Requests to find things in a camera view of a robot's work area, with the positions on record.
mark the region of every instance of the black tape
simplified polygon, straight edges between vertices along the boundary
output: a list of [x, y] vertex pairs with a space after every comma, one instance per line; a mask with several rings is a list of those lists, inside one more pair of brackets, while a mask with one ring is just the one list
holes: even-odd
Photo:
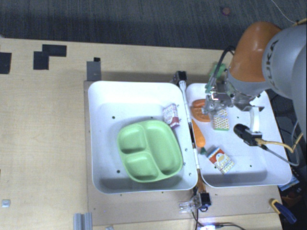
[[43, 44], [43, 52], [48, 52], [49, 56], [66, 57], [66, 45]]
[[43, 44], [43, 51], [35, 51], [33, 59], [34, 70], [49, 70], [49, 56], [66, 57], [66, 45]]
[[34, 52], [33, 58], [34, 70], [49, 70], [49, 54], [46, 52]]
[[11, 53], [0, 52], [0, 74], [9, 74], [11, 70]]

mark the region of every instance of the yellow cable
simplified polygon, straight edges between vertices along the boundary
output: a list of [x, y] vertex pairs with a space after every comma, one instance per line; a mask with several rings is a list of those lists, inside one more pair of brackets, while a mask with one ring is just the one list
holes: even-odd
[[278, 141], [267, 141], [267, 140], [263, 140], [261, 138], [256, 138], [255, 141], [257, 142], [258, 145], [273, 144], [273, 145], [283, 146], [283, 147], [287, 148], [291, 153], [294, 153], [294, 150], [295, 150], [297, 144], [299, 143], [299, 141], [301, 140], [302, 137], [303, 137], [303, 133], [300, 133], [292, 147], [290, 147], [287, 144], [278, 142]]
[[303, 23], [305, 23], [305, 22], [307, 22], [307, 18], [304, 18], [304, 19], [300, 20], [299, 22], [296, 22], [296, 23], [293, 24], [292, 26], [300, 25], [300, 24], [303, 24]]
[[294, 150], [292, 149], [292, 147], [290, 147], [290, 146], [287, 145], [287, 144], [278, 142], [278, 141], [266, 141], [266, 140], [265, 140], [263, 144], [264, 144], [264, 145], [266, 145], [266, 144], [280, 145], [280, 146], [283, 146], [284, 148], [287, 148], [291, 153], [294, 153]]
[[294, 145], [292, 146], [293, 151], [296, 148], [296, 146], [298, 145], [298, 143], [299, 143], [299, 141], [301, 140], [302, 137], [303, 137], [303, 132], [299, 134], [299, 136], [297, 137]]

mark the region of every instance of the tan countertop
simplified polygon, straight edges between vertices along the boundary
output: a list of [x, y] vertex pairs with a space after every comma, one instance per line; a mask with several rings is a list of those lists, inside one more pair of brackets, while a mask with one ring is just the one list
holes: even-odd
[[[41, 51], [42, 44], [66, 45], [67, 56], [50, 57], [49, 70], [33, 70], [33, 52]], [[0, 229], [4, 230], [70, 230], [74, 213], [91, 211], [83, 90], [87, 61], [101, 58], [103, 80], [170, 81], [177, 70], [185, 70], [191, 83], [206, 82], [221, 54], [217, 50], [19, 39], [0, 39], [0, 52], [12, 53], [10, 73], [0, 75], [0, 200], [11, 200], [9, 208], [0, 208]], [[225, 63], [230, 59], [228, 54]], [[276, 186], [207, 189], [213, 205], [200, 214], [200, 222], [233, 222], [247, 230], [282, 229], [268, 203], [270, 198], [280, 200]], [[124, 223], [115, 224], [114, 229], [195, 228], [191, 215], [173, 210], [179, 196], [187, 198], [190, 192], [165, 192], [163, 200], [156, 194], [125, 196], [122, 210], [114, 196], [106, 197], [110, 222]], [[129, 207], [144, 211], [144, 201], [151, 203], [151, 210], [143, 214], [144, 222], [134, 223], [137, 216], [124, 217]], [[161, 204], [164, 211], [155, 211]]]

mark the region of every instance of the carrot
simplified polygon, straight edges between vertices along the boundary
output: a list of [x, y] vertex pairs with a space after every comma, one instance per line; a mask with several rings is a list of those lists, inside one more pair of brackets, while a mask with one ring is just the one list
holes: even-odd
[[194, 137], [195, 137], [195, 143], [198, 148], [202, 148], [206, 145], [206, 139], [203, 136], [200, 128], [195, 123], [195, 121], [192, 119], [192, 125], [193, 125], [193, 131], [194, 131]]
[[201, 111], [201, 107], [191, 107], [193, 117], [200, 122], [210, 122], [209, 115], [205, 115]]
[[205, 105], [206, 99], [200, 99], [193, 101], [192, 105], [193, 107], [202, 107]]

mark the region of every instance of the green plate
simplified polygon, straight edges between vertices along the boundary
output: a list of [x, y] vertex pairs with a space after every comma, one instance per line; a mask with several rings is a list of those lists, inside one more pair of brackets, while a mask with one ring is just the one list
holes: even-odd
[[177, 174], [182, 154], [172, 129], [163, 121], [149, 120], [122, 128], [118, 150], [127, 174], [140, 182], [156, 182]]

